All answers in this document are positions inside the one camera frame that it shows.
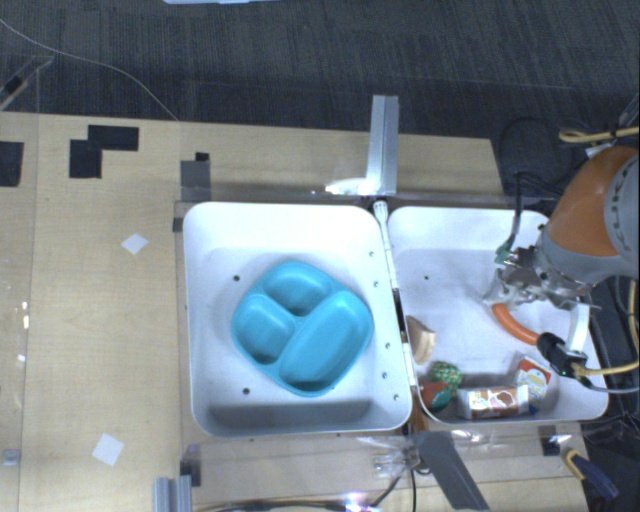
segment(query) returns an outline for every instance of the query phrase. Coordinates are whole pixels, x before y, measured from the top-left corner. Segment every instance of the sink basin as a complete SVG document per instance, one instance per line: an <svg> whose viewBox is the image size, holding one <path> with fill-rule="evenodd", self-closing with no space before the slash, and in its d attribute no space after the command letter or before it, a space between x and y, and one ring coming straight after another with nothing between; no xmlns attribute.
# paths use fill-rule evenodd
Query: sink basin
<svg viewBox="0 0 640 512"><path fill-rule="evenodd" d="M512 383L515 364L525 355L545 363L536 347L513 338L482 303L495 270L495 249L511 231L512 218L513 212L507 210L413 206L399 208L389 218L404 313L436 332L431 361L456 365L464 375L463 387ZM523 212L514 247L535 244L538 226L546 221L539 213ZM569 313L549 301L523 304L514 316L535 332L551 332L563 339L569 333ZM598 368L590 335L583 350L589 366ZM429 365L417 368L419 378L425 378ZM605 386L602 376L593 376L593 383ZM607 404L606 394L553 372L547 396L534 416L467 420L456 415L454 404L432 416L458 426L556 423L597 418Z"/></svg>
<svg viewBox="0 0 640 512"><path fill-rule="evenodd" d="M191 409L206 434L388 431L406 422L409 380L372 215L201 203L183 235ZM329 335L327 325L339 328Z"/></svg>

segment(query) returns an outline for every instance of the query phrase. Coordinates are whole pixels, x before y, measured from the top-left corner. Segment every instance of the white tape marker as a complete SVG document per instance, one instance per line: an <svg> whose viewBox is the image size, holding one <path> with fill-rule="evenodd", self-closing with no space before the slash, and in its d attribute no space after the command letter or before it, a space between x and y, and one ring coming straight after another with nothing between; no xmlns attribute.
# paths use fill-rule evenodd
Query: white tape marker
<svg viewBox="0 0 640 512"><path fill-rule="evenodd" d="M113 467L118 461L118 457L120 457L123 448L123 442L118 441L109 434L102 434L95 450L93 450L93 456L100 462L104 462Z"/></svg>
<svg viewBox="0 0 640 512"><path fill-rule="evenodd" d="M148 243L149 243L149 240L147 240L145 237L143 237L142 235L139 235L138 233L134 233L129 238L127 238L124 242L122 242L121 245L131 254L136 255Z"/></svg>

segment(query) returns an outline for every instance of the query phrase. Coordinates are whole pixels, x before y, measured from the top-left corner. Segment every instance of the toy food package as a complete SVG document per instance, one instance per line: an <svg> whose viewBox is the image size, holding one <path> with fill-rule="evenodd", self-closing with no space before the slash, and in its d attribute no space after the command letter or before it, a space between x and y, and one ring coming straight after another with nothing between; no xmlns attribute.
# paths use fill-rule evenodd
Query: toy food package
<svg viewBox="0 0 640 512"><path fill-rule="evenodd" d="M542 400L547 394L551 373L529 357L523 357L518 363L514 383L529 388L529 409L531 414L540 410Z"/></svg>
<svg viewBox="0 0 640 512"><path fill-rule="evenodd" d="M469 420L504 418L529 412L527 386L458 389L458 415Z"/></svg>

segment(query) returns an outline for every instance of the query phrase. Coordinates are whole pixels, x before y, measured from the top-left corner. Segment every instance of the black cable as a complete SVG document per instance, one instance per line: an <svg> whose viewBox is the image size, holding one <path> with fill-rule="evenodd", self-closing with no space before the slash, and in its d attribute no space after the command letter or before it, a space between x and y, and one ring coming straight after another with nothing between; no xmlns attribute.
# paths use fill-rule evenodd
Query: black cable
<svg viewBox="0 0 640 512"><path fill-rule="evenodd" d="M517 172L516 174L520 176L520 179L523 182L542 192L545 192L546 194L553 196L553 199L559 199L560 196L562 196L562 194L564 193L563 188L543 180L537 174L524 171Z"/></svg>
<svg viewBox="0 0 640 512"><path fill-rule="evenodd" d="M520 228L520 217L522 216L522 173L516 172L516 218L518 219L518 229Z"/></svg>
<svg viewBox="0 0 640 512"><path fill-rule="evenodd" d="M620 296L620 276L616 276L615 278L615 290L616 293L613 295L616 300L616 306L618 306L618 310L625 316L629 316L629 310L627 306L624 305L622 301L622 297Z"/></svg>
<svg viewBox="0 0 640 512"><path fill-rule="evenodd" d="M387 488L386 491L384 491L380 496L378 496L375 501L373 501L371 503L372 507L377 507L378 505L380 505L380 503L382 503L382 501L389 496L389 494L391 494L391 492L396 488L396 485L398 485L398 482L400 481L400 479L402 478L402 475L404 475L404 471L402 473L400 473L394 480L393 482L391 482L391 485Z"/></svg>
<svg viewBox="0 0 640 512"><path fill-rule="evenodd" d="M252 501L234 506L225 506L223 508L205 508L199 512L269 512L270 510L289 507L308 507L329 510L331 512L344 512L345 506L341 502L332 501Z"/></svg>
<svg viewBox="0 0 640 512"><path fill-rule="evenodd" d="M508 122L504 128L502 128L496 142L496 161L503 175L507 173L515 176L516 173L527 174L534 176L539 182L551 187L555 187L557 182L549 183L541 178L536 171L550 170L550 167L556 168L562 173L557 181L560 181L566 177L565 169L570 167L569 162L564 162L566 159L566 151L562 151L563 148L556 140L558 133L558 126L552 123L548 119L542 119L532 116L518 117ZM541 136L544 141L551 144L550 147L540 147L539 140L536 142L535 136ZM531 140L524 140L523 137L527 137ZM517 154L509 155L510 148L518 148ZM573 152L574 147L567 145L567 148ZM553 155L553 160L549 162L538 161L537 165L531 161L532 156L527 154L530 149L535 149L536 156Z"/></svg>
<svg viewBox="0 0 640 512"><path fill-rule="evenodd" d="M602 131L602 130L594 130L590 124L585 123L582 119L578 117L566 117L561 119L558 125L558 128L559 128L558 131L569 130L570 129L569 127L575 129L576 125L579 125L579 127L582 128L582 130L585 132L597 133L599 131Z"/></svg>
<svg viewBox="0 0 640 512"><path fill-rule="evenodd" d="M416 507L418 506L418 489L416 488L416 475L413 474L413 469L409 470L409 474L411 475L411 487L413 488L413 507L411 510L416 512Z"/></svg>
<svg viewBox="0 0 640 512"><path fill-rule="evenodd" d="M636 439L640 439L640 418L637 418L631 414L627 414L625 416L625 419L627 421L625 421L622 426L630 431L631 435Z"/></svg>

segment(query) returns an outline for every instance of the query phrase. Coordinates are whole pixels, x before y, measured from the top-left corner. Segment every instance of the metal bracket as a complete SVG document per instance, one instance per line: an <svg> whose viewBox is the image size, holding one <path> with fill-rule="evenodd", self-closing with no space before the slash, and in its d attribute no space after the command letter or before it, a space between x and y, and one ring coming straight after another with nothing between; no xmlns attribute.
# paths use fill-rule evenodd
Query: metal bracket
<svg viewBox="0 0 640 512"><path fill-rule="evenodd" d="M367 174L364 178L337 180L325 185L332 194L386 196L396 193L398 181L398 126L400 107L397 96L374 96Z"/></svg>
<svg viewBox="0 0 640 512"><path fill-rule="evenodd" d="M377 184L375 195L396 193L399 124L398 97L374 96L371 107L366 181Z"/></svg>
<svg viewBox="0 0 640 512"><path fill-rule="evenodd" d="M418 432L413 440L451 507L489 510L480 489L460 458L448 432Z"/></svg>
<svg viewBox="0 0 640 512"><path fill-rule="evenodd" d="M153 483L153 512L191 512L191 476L156 478Z"/></svg>

